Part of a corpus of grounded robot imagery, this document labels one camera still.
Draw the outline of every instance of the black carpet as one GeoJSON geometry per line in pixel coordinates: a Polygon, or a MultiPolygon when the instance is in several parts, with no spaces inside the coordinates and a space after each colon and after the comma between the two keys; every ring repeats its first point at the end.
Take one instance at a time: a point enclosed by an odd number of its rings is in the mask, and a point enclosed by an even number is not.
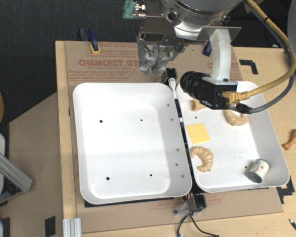
{"type": "MultiPolygon", "coordinates": [[[[55,41],[76,40],[79,27],[99,41],[133,41],[137,22],[122,19],[125,0],[0,0],[0,90],[10,122],[57,91],[55,41]]],[[[291,0],[266,0],[269,17],[286,32],[291,0]]],[[[243,5],[228,25],[241,26],[234,46],[277,44],[243,5]]]]}

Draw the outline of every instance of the blue clamp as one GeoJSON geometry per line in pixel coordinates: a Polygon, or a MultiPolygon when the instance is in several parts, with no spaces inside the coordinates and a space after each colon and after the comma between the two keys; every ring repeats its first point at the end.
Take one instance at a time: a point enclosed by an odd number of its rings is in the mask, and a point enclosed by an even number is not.
{"type": "Polygon", "coordinates": [[[91,28],[89,28],[88,34],[89,34],[89,40],[91,42],[90,47],[93,54],[99,54],[101,52],[101,49],[100,49],[100,46],[98,45],[97,36],[95,35],[95,32],[91,28]]]}
{"type": "Polygon", "coordinates": [[[203,54],[209,57],[211,56],[211,52],[212,52],[212,45],[209,41],[203,49],[203,54]]]}

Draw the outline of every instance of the cable connector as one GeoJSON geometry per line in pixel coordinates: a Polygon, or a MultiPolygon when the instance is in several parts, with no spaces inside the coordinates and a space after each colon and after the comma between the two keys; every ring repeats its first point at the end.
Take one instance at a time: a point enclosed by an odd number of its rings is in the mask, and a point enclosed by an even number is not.
{"type": "Polygon", "coordinates": [[[124,19],[134,19],[134,10],[137,1],[126,0],[123,6],[123,18],[124,19]]]}
{"type": "Polygon", "coordinates": [[[205,209],[207,207],[207,203],[206,203],[204,195],[195,194],[193,197],[194,197],[194,201],[195,201],[195,205],[196,205],[195,211],[202,211],[203,209],[205,209]]]}
{"type": "Polygon", "coordinates": [[[250,110],[252,108],[247,105],[238,103],[238,104],[236,104],[235,109],[237,112],[242,113],[242,114],[251,114],[250,110]]]}
{"type": "Polygon", "coordinates": [[[250,98],[248,92],[235,92],[235,91],[224,91],[222,97],[229,100],[228,104],[237,104],[242,100],[247,100],[250,98]]]}

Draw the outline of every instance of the small white cup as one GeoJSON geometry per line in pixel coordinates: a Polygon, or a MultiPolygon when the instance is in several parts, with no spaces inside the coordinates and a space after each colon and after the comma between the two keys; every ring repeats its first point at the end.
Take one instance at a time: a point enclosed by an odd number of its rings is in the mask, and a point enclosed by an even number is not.
{"type": "Polygon", "coordinates": [[[247,176],[252,182],[261,183],[269,169],[270,166],[266,161],[257,159],[250,168],[247,176]]]}

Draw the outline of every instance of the croissant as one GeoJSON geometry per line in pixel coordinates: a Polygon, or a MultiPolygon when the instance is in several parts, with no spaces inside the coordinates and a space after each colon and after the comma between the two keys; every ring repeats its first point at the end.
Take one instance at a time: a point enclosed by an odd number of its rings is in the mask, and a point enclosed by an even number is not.
{"type": "Polygon", "coordinates": [[[241,114],[238,116],[237,114],[233,113],[232,110],[224,110],[226,119],[232,125],[244,125],[248,123],[248,117],[245,114],[241,114]]]}
{"type": "Polygon", "coordinates": [[[197,169],[201,172],[207,172],[211,170],[213,165],[213,154],[207,148],[192,147],[189,151],[191,158],[195,155],[199,156],[203,162],[202,166],[197,166],[197,169]]]}
{"type": "Polygon", "coordinates": [[[203,108],[206,108],[206,106],[201,104],[199,102],[199,100],[193,99],[192,102],[191,102],[191,108],[192,108],[192,111],[198,111],[198,110],[201,110],[203,108]]]}

